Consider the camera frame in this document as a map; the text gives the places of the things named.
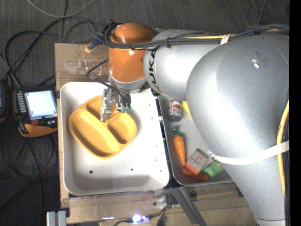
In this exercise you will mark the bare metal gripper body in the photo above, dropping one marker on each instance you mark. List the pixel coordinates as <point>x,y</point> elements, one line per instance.
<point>112,97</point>

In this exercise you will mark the orange and white carton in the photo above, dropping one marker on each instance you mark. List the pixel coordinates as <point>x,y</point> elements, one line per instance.
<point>196,161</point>

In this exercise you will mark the red-brown sausage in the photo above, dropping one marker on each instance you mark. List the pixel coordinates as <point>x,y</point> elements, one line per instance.
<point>190,174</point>

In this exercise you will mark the red and white can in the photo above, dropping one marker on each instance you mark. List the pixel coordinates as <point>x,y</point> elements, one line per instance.
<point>175,110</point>

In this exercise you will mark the yellow divided plate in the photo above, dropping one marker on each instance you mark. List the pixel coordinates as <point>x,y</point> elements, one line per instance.
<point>94,133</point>

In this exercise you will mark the yellow banana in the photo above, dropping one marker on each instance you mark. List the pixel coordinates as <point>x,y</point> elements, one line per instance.
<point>185,107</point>

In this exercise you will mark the orange carrot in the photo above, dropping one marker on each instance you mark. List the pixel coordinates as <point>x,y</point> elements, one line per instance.
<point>179,147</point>

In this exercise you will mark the green bottle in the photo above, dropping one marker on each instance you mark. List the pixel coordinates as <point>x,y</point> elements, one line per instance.
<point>212,169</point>

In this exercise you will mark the white plastic tray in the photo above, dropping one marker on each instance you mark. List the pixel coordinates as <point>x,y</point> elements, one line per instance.
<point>195,138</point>
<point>131,163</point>

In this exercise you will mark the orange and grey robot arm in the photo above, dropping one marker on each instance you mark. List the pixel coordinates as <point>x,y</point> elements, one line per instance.
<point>230,83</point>

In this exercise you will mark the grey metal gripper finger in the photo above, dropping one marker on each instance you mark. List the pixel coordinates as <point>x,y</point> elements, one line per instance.
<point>105,114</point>

